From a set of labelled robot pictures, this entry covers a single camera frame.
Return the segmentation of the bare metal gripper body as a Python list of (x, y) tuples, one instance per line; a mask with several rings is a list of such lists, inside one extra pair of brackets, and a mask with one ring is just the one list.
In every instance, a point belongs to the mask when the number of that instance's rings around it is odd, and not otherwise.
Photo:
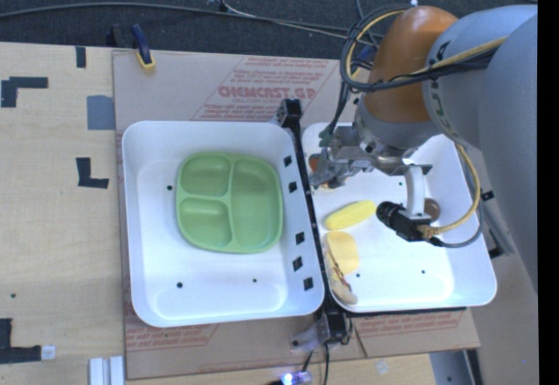
[(404, 159), (409, 158), (415, 148), (393, 148), (376, 137), (362, 140), (359, 129), (354, 125), (339, 126), (329, 141), (330, 160), (335, 164), (348, 164), (362, 168), (362, 172), (379, 170), (386, 175), (402, 175), (407, 169)]

